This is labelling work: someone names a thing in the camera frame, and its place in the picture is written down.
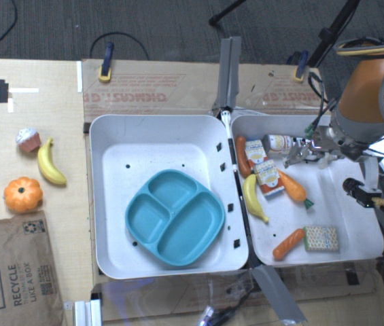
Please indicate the thin black and white rod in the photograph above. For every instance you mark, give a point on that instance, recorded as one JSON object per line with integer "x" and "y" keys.
{"x": 237, "y": 182}

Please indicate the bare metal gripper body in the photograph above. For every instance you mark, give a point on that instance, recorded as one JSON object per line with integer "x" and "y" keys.
{"x": 326, "y": 141}

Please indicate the brown paper bag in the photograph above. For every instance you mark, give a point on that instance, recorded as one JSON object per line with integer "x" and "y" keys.
{"x": 11, "y": 270}

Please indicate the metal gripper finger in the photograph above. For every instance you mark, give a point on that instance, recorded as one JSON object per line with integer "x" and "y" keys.
{"x": 295, "y": 156}
{"x": 304, "y": 142}

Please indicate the red-brown sausage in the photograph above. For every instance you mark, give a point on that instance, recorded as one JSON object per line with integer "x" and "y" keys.
{"x": 242, "y": 158}

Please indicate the white and orange carton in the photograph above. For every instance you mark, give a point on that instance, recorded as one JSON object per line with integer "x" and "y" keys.
{"x": 269, "y": 178}
{"x": 255, "y": 153}

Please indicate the white plastic tray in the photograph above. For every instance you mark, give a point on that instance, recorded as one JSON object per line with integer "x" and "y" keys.
{"x": 348, "y": 222}
{"x": 117, "y": 236}

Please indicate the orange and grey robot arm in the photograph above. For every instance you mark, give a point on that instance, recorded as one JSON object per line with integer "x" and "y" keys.
{"x": 361, "y": 93}

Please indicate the black tripod stand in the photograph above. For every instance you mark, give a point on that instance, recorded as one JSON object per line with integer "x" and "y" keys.
{"x": 340, "y": 20}

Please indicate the yellow banana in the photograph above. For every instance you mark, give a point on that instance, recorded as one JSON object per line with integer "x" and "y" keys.
{"x": 47, "y": 166}
{"x": 252, "y": 197}

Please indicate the white bottle with yellow print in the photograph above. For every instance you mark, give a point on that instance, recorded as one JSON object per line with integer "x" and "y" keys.
{"x": 278, "y": 145}

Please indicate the orange bread roll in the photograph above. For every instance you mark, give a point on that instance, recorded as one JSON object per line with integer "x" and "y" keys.
{"x": 288, "y": 244}

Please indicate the orange carrot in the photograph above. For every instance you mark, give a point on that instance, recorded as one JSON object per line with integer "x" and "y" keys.
{"x": 293, "y": 189}

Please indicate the brown cardboard board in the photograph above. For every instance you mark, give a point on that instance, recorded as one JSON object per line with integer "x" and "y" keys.
{"x": 164, "y": 87}

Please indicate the pink cupcake with white icing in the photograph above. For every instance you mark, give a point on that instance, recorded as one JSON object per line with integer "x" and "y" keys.
{"x": 28, "y": 140}

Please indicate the orange pumpkin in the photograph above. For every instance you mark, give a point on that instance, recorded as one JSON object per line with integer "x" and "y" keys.
{"x": 23, "y": 195}

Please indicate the black cylinder on white bracket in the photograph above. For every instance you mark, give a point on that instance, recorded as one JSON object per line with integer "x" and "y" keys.
{"x": 360, "y": 190}

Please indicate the white patterned packet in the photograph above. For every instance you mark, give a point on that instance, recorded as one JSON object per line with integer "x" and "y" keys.
{"x": 321, "y": 238}

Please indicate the blue divided plate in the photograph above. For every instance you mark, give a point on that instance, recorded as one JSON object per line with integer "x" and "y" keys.
{"x": 178, "y": 219}

